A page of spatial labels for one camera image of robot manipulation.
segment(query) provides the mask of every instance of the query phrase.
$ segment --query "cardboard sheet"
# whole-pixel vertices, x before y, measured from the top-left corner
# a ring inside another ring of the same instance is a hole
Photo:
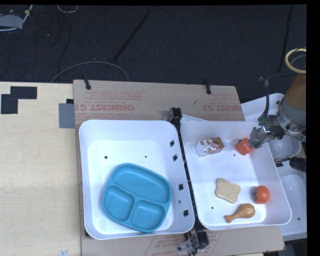
[[[181,108],[184,115],[208,121],[244,121],[234,86],[211,85],[211,94],[198,84],[140,83],[89,80],[73,82],[81,244],[83,256],[179,255],[177,245],[184,234],[96,240],[86,235],[83,215],[83,188],[79,127],[91,119],[163,120],[170,108]],[[206,231],[209,245],[199,256],[227,256],[284,250],[278,226]]]

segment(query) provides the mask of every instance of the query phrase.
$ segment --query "dark carpet floor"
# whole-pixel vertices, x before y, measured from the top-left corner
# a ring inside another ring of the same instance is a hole
[[[307,5],[290,6],[33,5],[23,29],[0,27],[0,81],[207,80],[253,100],[265,95],[259,76],[291,72],[282,64],[287,29],[285,53],[306,48]],[[24,18],[29,7],[1,4],[0,14]],[[286,93],[293,78],[270,79],[269,91]]]

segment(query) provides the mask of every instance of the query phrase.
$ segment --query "toy bread slice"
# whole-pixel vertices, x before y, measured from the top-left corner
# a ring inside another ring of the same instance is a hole
[[[231,204],[237,201],[240,190],[241,188],[238,184],[231,183],[224,178],[218,178],[216,180],[215,195]]]

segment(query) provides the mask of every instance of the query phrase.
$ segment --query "black hook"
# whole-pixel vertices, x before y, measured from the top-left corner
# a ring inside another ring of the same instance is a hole
[[[205,79],[205,80],[203,80],[203,82],[202,82],[201,84],[206,87],[206,93],[207,93],[207,94],[211,94],[209,82]]]
[[[82,80],[84,80],[85,88],[87,90],[90,90],[91,89],[91,85],[89,84],[88,79],[86,78],[86,76],[83,74],[81,77],[82,77]]]

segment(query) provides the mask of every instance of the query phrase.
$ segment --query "black cable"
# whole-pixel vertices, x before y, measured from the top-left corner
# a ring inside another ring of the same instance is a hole
[[[78,11],[79,6],[76,5],[74,9],[69,9],[69,10],[62,10],[62,8],[60,7],[60,5],[57,4],[57,7],[59,9],[60,12],[64,13],[64,14],[73,14],[76,11]]]
[[[268,90],[269,80],[274,77],[286,77],[286,76],[292,76],[292,75],[296,75],[296,73],[294,72],[294,73],[283,73],[283,74],[271,74],[271,75],[268,75],[265,80],[262,75],[259,76],[258,80],[264,81],[263,87],[264,87],[264,93],[265,93],[265,98],[266,98],[264,111],[261,114],[261,116],[259,116],[259,118],[258,118],[258,122],[259,122],[260,126],[264,125],[266,118],[267,118],[267,115],[268,115],[268,112],[269,112],[269,90]]]
[[[285,30],[285,34],[284,34],[284,42],[283,42],[283,46],[282,46],[282,53],[281,53],[281,58],[280,58],[280,64],[278,67],[278,72],[280,72],[282,70],[282,66],[284,64],[284,59],[286,56],[286,49],[287,49],[287,44],[288,44],[288,38],[289,38],[289,30],[290,30],[290,26],[291,26],[291,21],[292,21],[292,15],[293,15],[293,10],[294,10],[294,4],[290,4],[289,6],[289,12],[288,12],[288,18],[286,21],[286,30]]]
[[[90,15],[90,16],[93,16],[93,17],[100,17],[100,16],[104,16],[108,13],[109,11],[109,7],[108,6],[104,6],[106,7],[106,11],[100,13],[100,14],[92,14],[92,13],[89,13],[89,12],[86,12],[86,11],[83,11],[81,9],[78,9],[77,11],[80,12],[80,13],[83,13],[83,14],[86,14],[86,15]]]
[[[143,16],[142,20],[139,22],[139,24],[135,27],[134,31],[131,33],[131,35],[128,37],[128,39],[125,41],[124,45],[121,47],[121,49],[118,51],[118,53],[114,56],[114,58],[112,59],[112,61],[115,63],[117,62],[117,59],[119,58],[119,56],[121,55],[121,53],[126,49],[126,47],[128,46],[128,44],[131,42],[131,40],[135,37],[136,33],[139,31],[139,29],[141,28],[141,26],[146,22],[146,20],[148,19],[149,15],[151,14],[151,12],[153,11],[153,7],[152,6],[148,6],[148,10],[145,13],[145,15]]]
[[[55,46],[61,38],[61,28],[59,24],[57,28],[55,26],[55,17],[46,11],[40,12],[38,15],[31,14],[36,18],[36,21],[40,28],[34,34],[34,41],[38,46],[41,47],[52,47]]]
[[[155,5],[154,7],[156,7],[156,8],[158,8],[158,9],[160,9],[160,10],[162,10],[162,11],[170,14],[171,16],[177,18],[177,19],[178,19],[179,21],[181,21],[181,22],[188,23],[188,24],[192,24],[192,23],[196,23],[196,22],[200,21],[201,19],[203,19],[203,18],[207,15],[207,13],[211,10],[212,5],[210,5],[210,7],[205,11],[205,13],[204,13],[200,18],[198,18],[198,19],[196,19],[196,20],[193,20],[193,21],[183,20],[183,19],[179,18],[178,16],[176,16],[175,14],[173,14],[172,12],[170,12],[170,11],[168,11],[168,10],[166,10],[166,9],[158,6],[158,5]]]
[[[78,66],[81,66],[81,65],[86,65],[86,64],[107,64],[107,65],[111,65],[111,66],[113,66],[113,67],[116,67],[116,68],[120,69],[120,70],[124,73],[127,82],[129,81],[128,74],[127,74],[121,67],[119,67],[119,66],[117,66],[117,65],[115,65],[115,64],[112,64],[112,63],[109,63],[109,62],[106,62],[106,61],[87,61],[87,62],[82,62],[82,63],[75,64],[75,65],[72,65],[72,66],[66,68],[65,70],[63,70],[63,71],[61,71],[60,73],[58,73],[58,74],[50,81],[50,83],[54,82],[59,76],[61,76],[63,73],[67,72],[68,70],[73,69],[73,68],[78,67]]]
[[[62,29],[62,24],[67,24],[68,27],[69,27],[69,30],[63,30],[63,29]],[[71,24],[70,24],[69,22],[65,21],[65,20],[62,21],[62,24],[60,25],[60,29],[63,30],[63,31],[68,32],[68,36],[67,36],[67,42],[66,42],[66,44],[65,44],[65,46],[64,46],[64,48],[63,48],[63,51],[62,51],[60,60],[59,60],[59,62],[58,62],[57,73],[60,72],[61,62],[62,62],[62,60],[63,60],[63,57],[64,57],[64,55],[65,55],[65,52],[66,52],[67,48],[68,48],[68,45],[69,45],[69,43],[70,43],[70,38],[71,38]]]

